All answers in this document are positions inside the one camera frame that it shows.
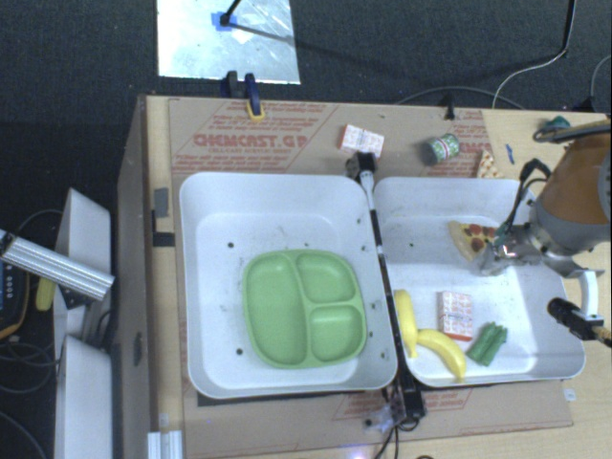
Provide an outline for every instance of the blue tape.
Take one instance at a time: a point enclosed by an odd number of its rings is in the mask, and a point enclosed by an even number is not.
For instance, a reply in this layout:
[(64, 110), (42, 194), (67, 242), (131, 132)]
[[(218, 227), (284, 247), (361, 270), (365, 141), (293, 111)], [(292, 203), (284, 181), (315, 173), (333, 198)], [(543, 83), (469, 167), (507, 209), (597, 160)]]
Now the blue tape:
[(514, 164), (513, 149), (510, 148), (509, 144), (506, 144), (506, 151), (508, 152), (508, 160), (510, 160), (511, 164)]
[(233, 26), (237, 26), (238, 25), (238, 17), (236, 17), (236, 15), (233, 13), (229, 17), (229, 25), (228, 26), (222, 26), (221, 25), (221, 15), (223, 15), (224, 13), (225, 13), (224, 11), (216, 11), (216, 12), (214, 12), (214, 13), (212, 13), (210, 15), (210, 20), (212, 22), (212, 25), (220, 33), (227, 33), (229, 31), (231, 31), (231, 26), (232, 25)]

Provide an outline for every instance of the white cable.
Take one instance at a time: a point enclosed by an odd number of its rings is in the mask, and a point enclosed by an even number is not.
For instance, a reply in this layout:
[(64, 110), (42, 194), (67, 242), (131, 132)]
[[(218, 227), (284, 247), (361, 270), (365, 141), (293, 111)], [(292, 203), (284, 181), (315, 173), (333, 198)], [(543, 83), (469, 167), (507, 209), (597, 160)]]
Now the white cable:
[(591, 88), (589, 89), (589, 97), (591, 99), (595, 96), (595, 78), (597, 78), (597, 73), (600, 72), (600, 68), (603, 65), (603, 63), (605, 63), (608, 59), (610, 59), (611, 56), (612, 55), (608, 55), (604, 59), (602, 59), (595, 67), (595, 70), (593, 71), (593, 75), (591, 75)]
[(512, 78), (514, 78), (517, 75), (520, 75), (522, 73), (525, 73), (525, 72), (531, 72), (533, 70), (539, 70), (540, 68), (544, 68), (544, 67), (546, 67), (548, 65), (552, 65), (555, 61), (557, 61), (560, 57), (562, 57), (563, 55), (565, 55), (567, 53), (567, 50), (568, 50), (568, 48), (570, 46), (570, 37), (572, 36), (572, 31), (574, 30), (574, 17), (576, 17), (576, 3), (574, 4), (574, 7), (572, 8), (572, 17), (570, 19), (570, 29), (567, 32), (567, 39), (565, 41), (565, 47), (561, 51), (559, 51), (558, 55), (556, 55), (552, 59), (549, 59), (545, 63), (541, 63), (539, 65), (530, 66), (529, 68), (525, 68), (523, 70), (518, 70), (517, 72), (514, 72), (514, 73), (510, 74), (504, 81), (501, 82), (499, 87), (497, 87), (497, 90), (495, 91), (495, 95), (493, 97), (493, 102), (491, 104), (491, 109), (495, 108), (495, 104), (497, 103), (497, 98), (499, 96), (499, 93), (501, 92), (501, 89), (504, 88), (506, 86), (506, 84)]
[(523, 70), (518, 70), (517, 72), (514, 72), (511, 75), (509, 75), (504, 81), (501, 82), (499, 87), (497, 87), (497, 90), (495, 91), (495, 95), (493, 97), (493, 102), (491, 104), (491, 109), (495, 108), (495, 104), (497, 103), (497, 98), (499, 97), (499, 93), (501, 92), (501, 89), (504, 88), (506, 86), (506, 83), (508, 83), (512, 78), (516, 77), (517, 75), (520, 75), (521, 73), (531, 72), (532, 70), (538, 70), (538, 69), (544, 68), (544, 67), (546, 67), (548, 65), (552, 65), (555, 61), (557, 61), (560, 57), (562, 57), (566, 53), (567, 53), (567, 49), (564, 49), (558, 55), (556, 55), (554, 58), (549, 59), (545, 63), (541, 63), (539, 65), (530, 66), (529, 68), (525, 68)]
[[(429, 94), (435, 94), (436, 92), (445, 92), (445, 91), (474, 92), (476, 94), (482, 94), (482, 95), (489, 96), (489, 97), (495, 97), (495, 94), (493, 92), (489, 92), (489, 90), (483, 90), (481, 88), (475, 88), (475, 87), (463, 87), (463, 86), (451, 85), (449, 87), (436, 87), (436, 88), (430, 88), (428, 90), (424, 90), (423, 92), (419, 92), (418, 94), (413, 94), (411, 96), (402, 98), (402, 100), (395, 102), (395, 105), (400, 105), (403, 103), (411, 102), (412, 100), (416, 98), (426, 96)], [(525, 107), (523, 107), (519, 103), (514, 102), (513, 100), (510, 100), (509, 98), (505, 98), (502, 96), (498, 96), (497, 98), (499, 100), (509, 103), (512, 107), (516, 107), (517, 109), (525, 110)]]

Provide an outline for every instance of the small box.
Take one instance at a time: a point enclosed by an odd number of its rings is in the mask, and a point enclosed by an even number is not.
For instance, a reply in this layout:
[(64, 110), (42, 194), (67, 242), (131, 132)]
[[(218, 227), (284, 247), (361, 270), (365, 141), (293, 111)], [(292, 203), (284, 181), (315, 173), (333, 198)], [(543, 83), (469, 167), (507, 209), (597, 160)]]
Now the small box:
[(347, 124), (342, 133), (340, 149), (346, 153), (374, 153), (379, 159), (383, 153), (383, 143), (384, 136)]
[(471, 322), (471, 296), (444, 291), (438, 300), (440, 331), (452, 339), (470, 341), (473, 335)]

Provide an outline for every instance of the green toy vegetable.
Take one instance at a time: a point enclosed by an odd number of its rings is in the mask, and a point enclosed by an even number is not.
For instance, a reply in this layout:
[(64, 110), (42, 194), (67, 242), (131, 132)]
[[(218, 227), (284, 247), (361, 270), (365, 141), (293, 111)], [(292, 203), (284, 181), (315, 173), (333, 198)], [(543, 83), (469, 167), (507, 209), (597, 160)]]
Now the green toy vegetable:
[(467, 352), (467, 356), (481, 365), (490, 365), (499, 348), (508, 338), (508, 329), (489, 323), (480, 332), (478, 340)]

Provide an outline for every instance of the silver bar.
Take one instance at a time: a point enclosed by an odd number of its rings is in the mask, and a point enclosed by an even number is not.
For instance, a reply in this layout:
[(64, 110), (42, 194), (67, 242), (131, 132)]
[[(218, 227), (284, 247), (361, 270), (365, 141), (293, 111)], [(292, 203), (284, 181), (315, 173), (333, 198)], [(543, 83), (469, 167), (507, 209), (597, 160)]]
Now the silver bar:
[[(0, 229), (0, 238), (5, 234), (6, 232)], [(13, 238), (6, 251), (0, 255), (0, 259), (96, 301), (104, 299), (115, 280), (109, 273), (92, 269), (23, 238)]]

